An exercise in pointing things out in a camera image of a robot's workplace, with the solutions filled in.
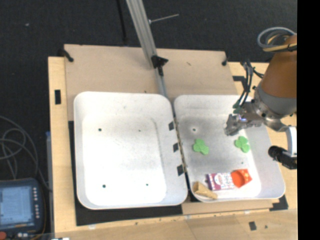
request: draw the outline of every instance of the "device screen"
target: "device screen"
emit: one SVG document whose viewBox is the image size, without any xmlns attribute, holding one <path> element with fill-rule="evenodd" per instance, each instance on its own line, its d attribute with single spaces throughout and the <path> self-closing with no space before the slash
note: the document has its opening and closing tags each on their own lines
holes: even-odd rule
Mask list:
<svg viewBox="0 0 320 240">
<path fill-rule="evenodd" d="M 32 187 L 0 187 L 0 230 L 33 226 Z"/>
</svg>

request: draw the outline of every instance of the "tray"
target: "tray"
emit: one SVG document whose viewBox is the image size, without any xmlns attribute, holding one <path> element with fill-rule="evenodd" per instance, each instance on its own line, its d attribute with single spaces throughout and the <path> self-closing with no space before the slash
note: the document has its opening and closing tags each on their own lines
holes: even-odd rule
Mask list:
<svg viewBox="0 0 320 240">
<path fill-rule="evenodd" d="M 168 99 L 91 92 L 74 99 L 77 196 L 88 209 L 175 206 L 187 197 Z"/>
<path fill-rule="evenodd" d="M 216 200 L 193 193 L 201 202 L 276 199 L 285 192 L 279 165 L 268 155 L 271 142 L 264 125 L 243 129 L 234 136 L 225 135 L 228 115 L 238 98 L 238 95 L 182 95 L 174 101 L 177 130 L 191 186 L 195 182 L 208 186 L 206 174 L 239 169 L 248 169 L 252 177 L 252 181 L 240 188 L 216 191 Z M 248 153 L 234 145 L 239 136 L 248 139 Z M 204 140 L 209 154 L 193 150 L 195 139 Z"/>
</svg>

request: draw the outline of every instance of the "green object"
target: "green object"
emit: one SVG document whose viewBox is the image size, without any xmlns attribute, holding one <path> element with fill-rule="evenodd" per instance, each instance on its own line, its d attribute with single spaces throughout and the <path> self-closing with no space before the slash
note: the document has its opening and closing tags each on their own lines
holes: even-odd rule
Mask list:
<svg viewBox="0 0 320 240">
<path fill-rule="evenodd" d="M 195 144 L 192 146 L 193 151 L 201 152 L 203 155 L 209 154 L 209 147 L 205 144 L 205 141 L 201 138 L 195 140 Z"/>
<path fill-rule="evenodd" d="M 237 148 L 240 148 L 242 152 L 248 153 L 250 150 L 250 146 L 248 144 L 247 138 L 240 136 L 237 140 L 234 141 L 234 145 Z"/>
</svg>

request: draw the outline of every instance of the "wooden table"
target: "wooden table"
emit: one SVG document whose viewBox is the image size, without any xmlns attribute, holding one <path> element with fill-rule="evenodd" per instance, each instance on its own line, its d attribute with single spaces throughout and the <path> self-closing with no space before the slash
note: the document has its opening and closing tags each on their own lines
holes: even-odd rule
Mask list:
<svg viewBox="0 0 320 240">
<path fill-rule="evenodd" d="M 211 239 L 212 236 L 232 239 L 276 239 L 298 238 L 298 200 L 297 171 L 280 166 L 286 184 L 285 197 L 289 209 L 270 211 L 279 200 L 254 200 L 222 202 L 215 205 L 194 203 L 186 200 L 182 204 L 182 215 L 148 219 L 134 219 L 77 226 L 73 175 L 70 155 L 68 121 L 72 120 L 72 101 L 77 92 L 92 91 L 88 79 L 98 79 L 104 85 L 93 84 L 95 91 L 118 91 L 129 88 L 129 92 L 156 93 L 154 73 L 146 69 L 143 52 L 140 48 L 66 45 L 65 49 L 75 58 L 68 62 L 63 57 L 48 58 L 49 95 L 50 95 L 50 132 L 52 146 L 53 211 L 54 232 L 56 237 L 72 239 Z M 180 94 L 236 94 L 242 92 L 240 82 L 232 76 L 244 76 L 245 71 L 238 62 L 228 62 L 221 69 L 224 52 L 158 49 L 158 55 L 168 58 L 164 66 L 165 83 L 169 99 L 172 101 Z M 263 73 L 266 63 L 252 63 L 258 72 Z M 147 85 L 128 84 L 112 86 L 111 76 L 121 78 L 124 69 L 132 69 L 138 78 L 144 72 Z M 191 74 L 196 70 L 196 79 Z M 70 74 L 77 73 L 78 85 Z M 103 80 L 99 74 L 106 74 Z M 254 77 L 253 85 L 260 79 Z M 60 93 L 61 101 L 55 97 Z M 287 117 L 285 124 L 296 125 L 296 116 Z M 285 133 L 268 129 L 271 143 L 287 148 Z"/>
</svg>

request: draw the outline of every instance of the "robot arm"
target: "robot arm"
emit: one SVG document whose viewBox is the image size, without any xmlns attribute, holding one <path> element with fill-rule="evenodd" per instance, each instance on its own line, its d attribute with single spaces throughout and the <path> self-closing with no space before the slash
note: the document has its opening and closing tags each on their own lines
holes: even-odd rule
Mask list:
<svg viewBox="0 0 320 240">
<path fill-rule="evenodd" d="M 265 34 L 268 34 L 267 44 L 262 44 L 260 39 Z M 285 42 L 272 45 L 279 37 L 285 37 Z M 272 146 L 269 155 L 284 166 L 296 169 L 297 129 L 283 124 L 281 119 L 297 111 L 297 34 L 286 28 L 269 28 L 258 36 L 258 44 L 266 52 L 275 54 L 251 101 L 247 101 L 247 96 L 255 69 L 249 61 L 242 63 L 246 71 L 247 88 L 233 106 L 235 110 L 228 116 L 224 132 L 233 136 L 241 129 L 262 124 L 276 132 L 286 132 L 288 150 Z"/>
</svg>

